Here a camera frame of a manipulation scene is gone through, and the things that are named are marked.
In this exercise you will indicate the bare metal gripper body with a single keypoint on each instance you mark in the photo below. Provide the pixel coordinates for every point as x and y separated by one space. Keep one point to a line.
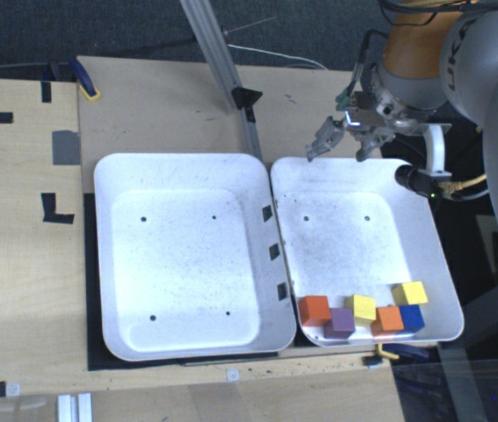
373 119

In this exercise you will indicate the white plastic tray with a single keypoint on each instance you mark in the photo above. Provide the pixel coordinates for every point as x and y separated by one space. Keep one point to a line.
345 244
182 257

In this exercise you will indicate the black cylinder on white bracket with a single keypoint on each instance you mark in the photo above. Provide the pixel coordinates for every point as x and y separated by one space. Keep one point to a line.
435 147

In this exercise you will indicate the pale wood board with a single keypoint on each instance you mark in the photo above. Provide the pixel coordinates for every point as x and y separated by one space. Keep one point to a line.
156 112

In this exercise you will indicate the yellow cube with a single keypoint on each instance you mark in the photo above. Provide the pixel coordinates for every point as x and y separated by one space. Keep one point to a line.
362 308
411 293

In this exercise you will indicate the orange cube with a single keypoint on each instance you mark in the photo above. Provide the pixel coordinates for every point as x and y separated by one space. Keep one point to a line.
388 320
314 310

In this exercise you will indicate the purple cube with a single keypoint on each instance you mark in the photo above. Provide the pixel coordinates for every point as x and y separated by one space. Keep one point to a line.
341 323

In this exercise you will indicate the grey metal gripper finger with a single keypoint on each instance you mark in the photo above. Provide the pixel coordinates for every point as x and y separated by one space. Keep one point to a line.
368 147
324 140

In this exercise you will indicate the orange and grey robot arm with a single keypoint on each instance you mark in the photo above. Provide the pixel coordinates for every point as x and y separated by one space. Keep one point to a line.
472 60

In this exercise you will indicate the blue cube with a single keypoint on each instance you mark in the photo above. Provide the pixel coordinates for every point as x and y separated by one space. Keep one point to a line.
412 317

